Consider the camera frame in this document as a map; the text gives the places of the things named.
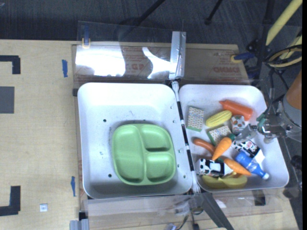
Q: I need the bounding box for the blue plastic bottle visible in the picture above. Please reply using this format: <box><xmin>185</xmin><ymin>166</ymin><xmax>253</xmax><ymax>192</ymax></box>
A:
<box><xmin>234</xmin><ymin>151</ymin><xmax>270</xmax><ymax>180</ymax></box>

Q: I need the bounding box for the orange carrot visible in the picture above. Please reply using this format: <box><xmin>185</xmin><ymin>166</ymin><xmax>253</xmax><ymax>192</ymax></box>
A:
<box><xmin>223</xmin><ymin>158</ymin><xmax>252</xmax><ymax>177</ymax></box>
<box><xmin>211</xmin><ymin>134</ymin><xmax>237</xmax><ymax>161</ymax></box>

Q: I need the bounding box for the patterned packet with green edge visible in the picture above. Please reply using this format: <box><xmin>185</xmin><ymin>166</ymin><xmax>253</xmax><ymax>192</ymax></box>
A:
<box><xmin>186</xmin><ymin>106</ymin><xmax>205</xmax><ymax>132</ymax></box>
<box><xmin>207</xmin><ymin>125</ymin><xmax>232</xmax><ymax>146</ymax></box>

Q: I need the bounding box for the small can with orange print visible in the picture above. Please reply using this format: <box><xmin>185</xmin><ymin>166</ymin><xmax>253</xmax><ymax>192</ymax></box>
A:
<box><xmin>230</xmin><ymin>115</ymin><xmax>246</xmax><ymax>135</ymax></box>

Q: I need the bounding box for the yellow banana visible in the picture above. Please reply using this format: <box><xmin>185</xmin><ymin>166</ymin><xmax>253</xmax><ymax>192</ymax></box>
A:
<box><xmin>201</xmin><ymin>172</ymin><xmax>248</xmax><ymax>190</ymax></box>

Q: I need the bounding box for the white plastic tray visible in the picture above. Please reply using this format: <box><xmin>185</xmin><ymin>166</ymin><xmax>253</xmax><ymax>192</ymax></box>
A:
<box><xmin>178</xmin><ymin>83</ymin><xmax>290</xmax><ymax>193</ymax></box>
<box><xmin>77</xmin><ymin>81</ymin><xmax>193</xmax><ymax>199</ymax></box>

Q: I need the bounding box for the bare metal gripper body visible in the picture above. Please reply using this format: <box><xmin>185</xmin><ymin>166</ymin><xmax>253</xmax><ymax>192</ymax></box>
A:
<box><xmin>257</xmin><ymin>108</ymin><xmax>289</xmax><ymax>139</ymax></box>

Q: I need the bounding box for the orange sausage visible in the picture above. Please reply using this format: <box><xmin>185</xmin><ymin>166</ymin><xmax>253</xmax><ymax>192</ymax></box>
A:
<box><xmin>192</xmin><ymin>137</ymin><xmax>216</xmax><ymax>154</ymax></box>

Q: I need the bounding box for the yellow corn cob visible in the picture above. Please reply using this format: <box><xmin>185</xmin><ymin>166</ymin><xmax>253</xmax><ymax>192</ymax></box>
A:
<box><xmin>205</xmin><ymin>110</ymin><xmax>233</xmax><ymax>128</ymax></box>

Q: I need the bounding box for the green divided plate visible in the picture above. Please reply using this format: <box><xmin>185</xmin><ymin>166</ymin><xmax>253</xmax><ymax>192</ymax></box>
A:
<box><xmin>111</xmin><ymin>123</ymin><xmax>177</xmax><ymax>186</ymax></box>

